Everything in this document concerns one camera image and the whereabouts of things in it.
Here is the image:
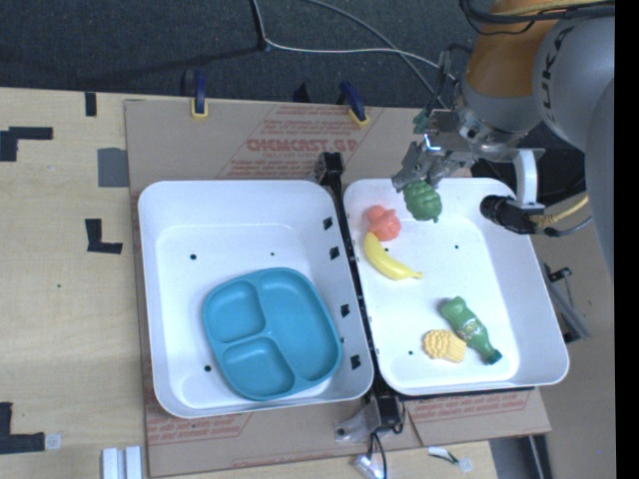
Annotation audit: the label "yellow banana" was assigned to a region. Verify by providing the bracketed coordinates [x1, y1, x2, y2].
[362, 231, 424, 282]

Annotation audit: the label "black cylinder on white bracket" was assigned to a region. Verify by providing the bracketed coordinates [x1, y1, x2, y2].
[479, 148, 547, 236]

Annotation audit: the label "green toy grapes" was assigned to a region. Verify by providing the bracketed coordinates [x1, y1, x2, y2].
[401, 180, 444, 225]

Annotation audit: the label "green plastic bottle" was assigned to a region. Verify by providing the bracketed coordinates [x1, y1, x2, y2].
[438, 295, 503, 366]

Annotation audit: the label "orange toy fruit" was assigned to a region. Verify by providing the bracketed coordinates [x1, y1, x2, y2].
[366, 205, 402, 242]

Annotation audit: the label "brown cardboard board red print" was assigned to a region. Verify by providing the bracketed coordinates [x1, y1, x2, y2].
[123, 98, 553, 479]

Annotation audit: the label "yellow toy corn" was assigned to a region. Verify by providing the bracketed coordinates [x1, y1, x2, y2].
[422, 328, 468, 366]

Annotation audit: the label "white plastic tray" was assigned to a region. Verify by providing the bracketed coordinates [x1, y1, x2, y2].
[137, 179, 375, 420]
[341, 176, 571, 398]

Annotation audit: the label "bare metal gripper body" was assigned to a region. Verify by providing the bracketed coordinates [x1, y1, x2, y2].
[414, 109, 523, 168]

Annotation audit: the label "black block with thin wires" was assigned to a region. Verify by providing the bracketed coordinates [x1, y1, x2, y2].
[318, 151, 346, 187]
[371, 391, 406, 434]

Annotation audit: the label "blue divided plate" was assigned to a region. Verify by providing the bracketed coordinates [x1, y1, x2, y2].
[201, 265, 344, 402]

